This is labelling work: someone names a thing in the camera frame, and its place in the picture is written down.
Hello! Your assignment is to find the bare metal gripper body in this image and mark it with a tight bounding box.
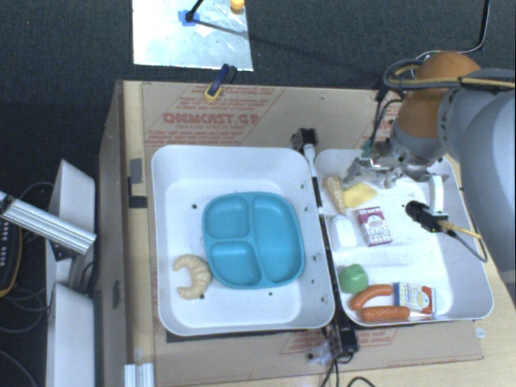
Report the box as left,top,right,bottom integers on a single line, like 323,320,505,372
364,142,449,185

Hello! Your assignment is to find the yellow toy cheese wedge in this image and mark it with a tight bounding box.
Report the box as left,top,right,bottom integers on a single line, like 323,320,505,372
342,181,379,210

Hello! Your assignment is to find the pale yellow toy corn cob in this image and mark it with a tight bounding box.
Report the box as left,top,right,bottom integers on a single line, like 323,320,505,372
323,175,348,216

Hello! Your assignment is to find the thin black and white rod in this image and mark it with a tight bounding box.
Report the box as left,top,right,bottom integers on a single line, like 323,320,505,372
304,143,352,340

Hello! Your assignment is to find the clear plastic bottle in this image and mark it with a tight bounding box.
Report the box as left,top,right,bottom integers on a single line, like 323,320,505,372
330,214,358,249

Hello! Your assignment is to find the white plastic tray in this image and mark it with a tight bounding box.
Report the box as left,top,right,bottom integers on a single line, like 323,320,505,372
151,144,337,337
314,148,495,328

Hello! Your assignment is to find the green toy pepper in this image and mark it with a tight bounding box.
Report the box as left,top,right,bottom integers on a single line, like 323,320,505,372
338,264,369,295

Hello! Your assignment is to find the orange toy sausage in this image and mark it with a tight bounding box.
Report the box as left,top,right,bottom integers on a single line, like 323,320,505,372
360,305,412,324
349,283,394,312

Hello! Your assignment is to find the blue divided plate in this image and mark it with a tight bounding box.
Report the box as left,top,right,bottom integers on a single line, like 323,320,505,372
202,191,306,290

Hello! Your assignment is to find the brown cardboard board red print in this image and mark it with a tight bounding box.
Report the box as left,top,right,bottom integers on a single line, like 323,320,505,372
140,81,485,387

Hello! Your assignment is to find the white blue and red carton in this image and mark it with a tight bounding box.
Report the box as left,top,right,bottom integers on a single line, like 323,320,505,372
392,281,438,318

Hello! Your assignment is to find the beige toy croissant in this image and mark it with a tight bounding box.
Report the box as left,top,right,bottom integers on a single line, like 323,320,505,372
173,254,213,300

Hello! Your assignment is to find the black cylinder on white bracket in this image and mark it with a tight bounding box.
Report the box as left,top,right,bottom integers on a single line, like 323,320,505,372
405,174,451,234

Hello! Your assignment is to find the black block with thin wires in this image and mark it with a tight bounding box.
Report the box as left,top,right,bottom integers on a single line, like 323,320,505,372
322,323,360,359
291,127,320,153

